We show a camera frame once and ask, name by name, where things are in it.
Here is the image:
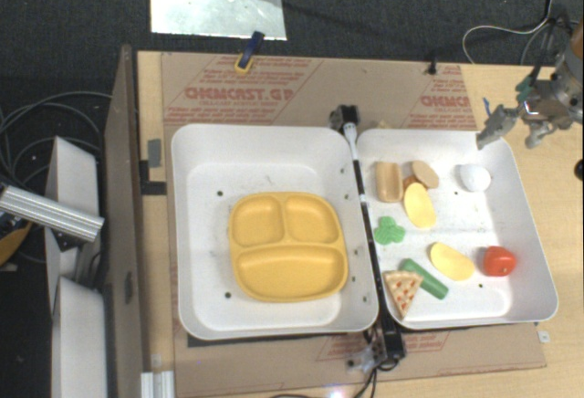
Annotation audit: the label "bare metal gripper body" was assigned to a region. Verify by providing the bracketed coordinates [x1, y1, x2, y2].
[517, 77, 584, 131]

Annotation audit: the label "white egg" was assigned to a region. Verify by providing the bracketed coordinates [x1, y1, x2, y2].
[457, 162, 493, 193]

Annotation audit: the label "brown bread roll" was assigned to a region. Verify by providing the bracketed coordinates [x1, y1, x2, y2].
[411, 159, 441, 190]

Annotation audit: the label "yellow oval toy chip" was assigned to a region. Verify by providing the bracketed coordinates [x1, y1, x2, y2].
[427, 241, 477, 283]
[402, 182, 438, 231]

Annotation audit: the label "tan hot dog bun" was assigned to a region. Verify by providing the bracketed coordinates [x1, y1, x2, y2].
[375, 160, 404, 204]

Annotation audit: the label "brown cardboard board, red print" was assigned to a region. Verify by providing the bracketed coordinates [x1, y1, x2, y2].
[159, 51, 548, 398]

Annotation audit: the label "red toy tomato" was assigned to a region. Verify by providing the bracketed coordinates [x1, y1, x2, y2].
[478, 245, 518, 278]

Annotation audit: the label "green toy lettuce leaf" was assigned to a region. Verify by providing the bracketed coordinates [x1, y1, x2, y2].
[373, 215, 408, 246]

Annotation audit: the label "thin black and white rod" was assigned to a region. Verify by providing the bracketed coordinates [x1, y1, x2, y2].
[344, 123, 391, 335]

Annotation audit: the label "green toy cucumber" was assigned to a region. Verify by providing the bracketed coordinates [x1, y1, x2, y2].
[400, 257, 450, 301]

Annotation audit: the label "white plastic tray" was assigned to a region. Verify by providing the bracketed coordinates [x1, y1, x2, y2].
[355, 127, 560, 332]
[171, 122, 381, 341]

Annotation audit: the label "pizza slice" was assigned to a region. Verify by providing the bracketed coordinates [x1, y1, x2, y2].
[381, 268, 425, 321]

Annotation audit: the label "yellow divided plate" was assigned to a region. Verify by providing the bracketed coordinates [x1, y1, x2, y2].
[227, 191, 350, 303]

